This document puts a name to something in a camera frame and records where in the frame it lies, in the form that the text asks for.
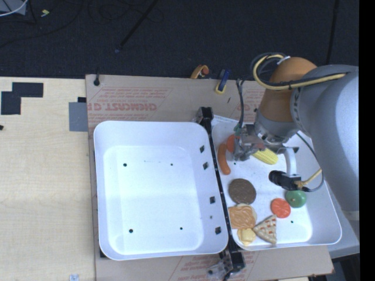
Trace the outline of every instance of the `white tray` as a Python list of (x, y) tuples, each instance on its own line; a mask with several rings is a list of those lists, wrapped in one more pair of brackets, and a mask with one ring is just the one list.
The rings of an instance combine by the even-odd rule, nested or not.
[[(219, 122), (213, 128), (212, 135), (216, 151), (222, 142), (226, 142), (228, 136), (234, 133), (233, 128), (236, 122)], [(298, 137), (292, 137), (286, 146), (299, 147), (296, 154), (296, 165), (302, 180), (308, 179), (318, 169), (313, 154), (303, 141)], [(251, 204), (257, 213), (257, 223), (272, 215), (270, 204), (274, 198), (284, 198), (285, 192), (282, 187), (275, 185), (268, 179), (272, 170), (285, 172), (287, 169), (284, 155), (278, 155), (279, 160), (275, 165), (268, 165), (264, 162), (250, 157), (245, 162), (234, 161), (232, 155), (227, 151), (227, 159), (231, 173), (223, 175), (220, 172), (224, 196), (228, 207), (235, 206), (235, 202), (229, 196), (229, 184), (233, 179), (244, 178), (254, 185), (257, 196)], [(307, 185), (314, 188), (320, 183), (320, 177)], [(272, 245), (261, 238), (249, 246), (244, 246), (237, 236), (237, 230), (232, 229), (235, 242), (243, 249), (249, 251), (287, 248), (292, 246), (307, 245), (330, 245), (341, 239), (341, 226), (326, 184), (319, 190), (306, 193), (307, 202), (301, 208), (291, 208), (291, 214), (287, 218), (277, 218), (277, 244)]]
[(106, 121), (94, 131), (94, 148), (99, 242), (107, 257), (209, 254), (226, 247), (226, 221), (202, 126)]

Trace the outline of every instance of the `cardboard sheet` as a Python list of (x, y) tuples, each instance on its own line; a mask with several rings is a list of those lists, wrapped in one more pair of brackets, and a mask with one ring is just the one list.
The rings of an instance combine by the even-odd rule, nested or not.
[[(192, 121), (200, 107), (212, 107), (215, 115), (237, 120), (240, 117), (240, 100), (236, 82), (229, 80), (226, 92), (218, 95), (214, 91), (218, 80), (101, 75), (100, 84), (95, 86), (95, 78), (95, 75), (86, 76), (97, 280), (211, 280), (207, 277), (207, 268), (220, 260), (218, 255), (121, 262), (100, 257), (93, 130), (97, 124), (107, 120)], [(264, 89), (254, 81), (244, 83), (244, 122), (254, 121), (263, 92)], [(326, 246), (246, 251), (243, 255), (246, 267), (230, 280), (274, 280), (333, 272)]]

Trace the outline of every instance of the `toy pizza slice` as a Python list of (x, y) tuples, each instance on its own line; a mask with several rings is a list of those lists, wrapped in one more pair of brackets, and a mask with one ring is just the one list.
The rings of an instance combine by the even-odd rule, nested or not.
[(263, 222), (259, 223), (253, 228), (255, 234), (261, 239), (276, 244), (276, 215), (266, 218)]

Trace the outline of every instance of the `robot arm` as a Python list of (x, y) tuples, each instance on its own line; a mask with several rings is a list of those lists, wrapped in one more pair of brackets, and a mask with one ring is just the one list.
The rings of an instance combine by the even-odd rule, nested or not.
[[(278, 66), (270, 81), (264, 81), (259, 76), (271, 60), (279, 60)], [(358, 229), (358, 67), (316, 67), (308, 60), (281, 53), (259, 56), (252, 67), (255, 80), (266, 88), (254, 123), (255, 134), (275, 152), (298, 131), (310, 137), (325, 180), (353, 229)]]

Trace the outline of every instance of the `green ball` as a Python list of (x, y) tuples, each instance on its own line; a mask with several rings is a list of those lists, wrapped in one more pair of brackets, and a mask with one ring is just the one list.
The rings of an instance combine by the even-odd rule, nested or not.
[(306, 194), (302, 190), (287, 191), (285, 199), (293, 208), (299, 208), (306, 204)]

